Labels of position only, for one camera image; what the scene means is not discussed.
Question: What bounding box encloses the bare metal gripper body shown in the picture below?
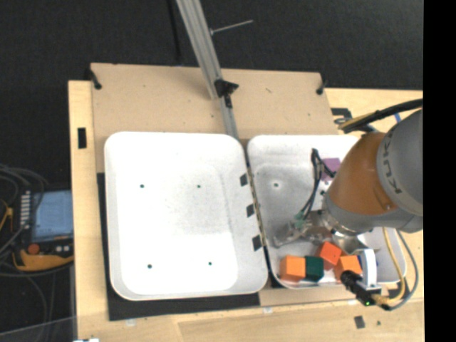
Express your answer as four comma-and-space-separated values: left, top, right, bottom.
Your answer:
292, 210, 358, 253

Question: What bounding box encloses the orange cube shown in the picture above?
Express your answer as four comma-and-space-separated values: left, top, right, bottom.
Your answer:
334, 254, 363, 279
279, 255, 307, 282
316, 241, 343, 267

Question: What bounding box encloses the green cube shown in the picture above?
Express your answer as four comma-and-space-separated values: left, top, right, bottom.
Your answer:
304, 256, 326, 282

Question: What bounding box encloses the white plastic tray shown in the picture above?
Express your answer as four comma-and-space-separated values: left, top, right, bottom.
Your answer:
246, 134, 408, 290
103, 131, 269, 301

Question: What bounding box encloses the purple cube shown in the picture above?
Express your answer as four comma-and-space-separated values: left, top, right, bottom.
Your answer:
320, 157, 342, 185

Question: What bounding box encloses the pale wood board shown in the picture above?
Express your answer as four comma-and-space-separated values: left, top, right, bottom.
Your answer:
90, 62, 361, 306

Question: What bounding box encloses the black cylinder on white bracket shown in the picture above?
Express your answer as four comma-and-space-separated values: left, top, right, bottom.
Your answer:
340, 248, 383, 308

